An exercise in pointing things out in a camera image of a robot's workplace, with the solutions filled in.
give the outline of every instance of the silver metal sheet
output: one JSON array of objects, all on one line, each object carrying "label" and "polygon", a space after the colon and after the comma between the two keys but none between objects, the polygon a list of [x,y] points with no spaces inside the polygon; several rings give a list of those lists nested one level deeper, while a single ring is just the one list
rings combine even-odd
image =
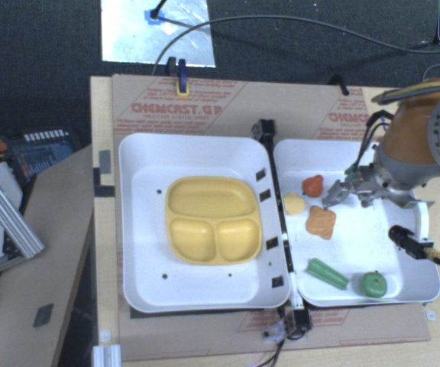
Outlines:
[{"label": "silver metal sheet", "polygon": [[[155,63],[169,41],[186,30],[169,22],[149,24],[146,12],[160,0],[102,0],[102,59],[125,63]],[[188,25],[208,21],[206,0],[167,0],[160,16]],[[187,34],[176,42],[169,56],[186,59],[189,66],[214,67],[209,26]]]}]

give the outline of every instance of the white tray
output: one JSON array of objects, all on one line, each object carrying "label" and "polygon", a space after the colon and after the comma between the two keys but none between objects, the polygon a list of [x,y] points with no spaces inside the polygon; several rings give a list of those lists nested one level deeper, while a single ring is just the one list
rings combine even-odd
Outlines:
[{"label": "white tray", "polygon": [[[297,216],[286,215],[298,292],[311,304],[320,307],[423,302],[436,299],[440,292],[437,268],[429,260],[415,260],[399,251],[388,237],[391,226],[398,224],[411,230],[425,228],[427,208],[400,209],[389,200],[375,200],[362,208],[358,198],[331,207],[336,215],[334,233],[324,240],[306,231],[305,223],[311,205],[322,206],[322,198],[337,180],[344,180],[344,170],[354,162],[360,143],[351,141],[284,140],[274,150],[282,196],[301,195],[304,179],[321,174],[324,193],[318,198],[303,196],[306,209]],[[367,151],[361,164],[369,164],[374,152]],[[306,272],[309,260],[319,258],[348,278],[346,291],[341,291]],[[358,290],[359,277],[378,270],[388,283],[381,299],[365,297]]]},{"label": "white tray", "polygon": [[[119,148],[124,251],[124,291],[128,303],[148,313],[181,310],[269,308],[283,304],[290,282],[280,222],[264,147],[249,138],[138,133]],[[265,177],[257,180],[257,173]],[[170,247],[165,220],[169,186],[182,177],[233,177],[255,193],[263,246],[251,261],[237,265],[196,265]],[[259,194],[271,197],[260,201]],[[266,241],[278,238],[267,249]],[[283,284],[273,287],[273,279]]]}]

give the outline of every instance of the black fabric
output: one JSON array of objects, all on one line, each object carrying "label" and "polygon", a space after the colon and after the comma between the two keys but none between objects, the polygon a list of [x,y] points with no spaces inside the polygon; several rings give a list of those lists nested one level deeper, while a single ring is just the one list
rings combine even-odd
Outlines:
[{"label": "black fabric", "polygon": [[[210,18],[298,15],[408,48],[433,39],[437,18],[437,0],[207,1]],[[101,61],[100,14],[100,0],[0,0],[0,133],[65,125],[87,145],[90,76],[150,73],[149,65]],[[217,24],[212,36],[217,68],[189,69],[190,76],[327,83],[338,74],[347,86],[405,86],[440,63],[440,55],[405,54],[291,21]]]}]

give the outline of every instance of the yellow plate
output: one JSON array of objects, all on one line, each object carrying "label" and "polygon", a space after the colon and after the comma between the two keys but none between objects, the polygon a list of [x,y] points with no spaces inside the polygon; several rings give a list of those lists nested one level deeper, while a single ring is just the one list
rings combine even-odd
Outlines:
[{"label": "yellow plate", "polygon": [[176,180],[167,191],[166,224],[174,252],[192,264],[240,264],[262,245],[256,196],[234,178]]}]

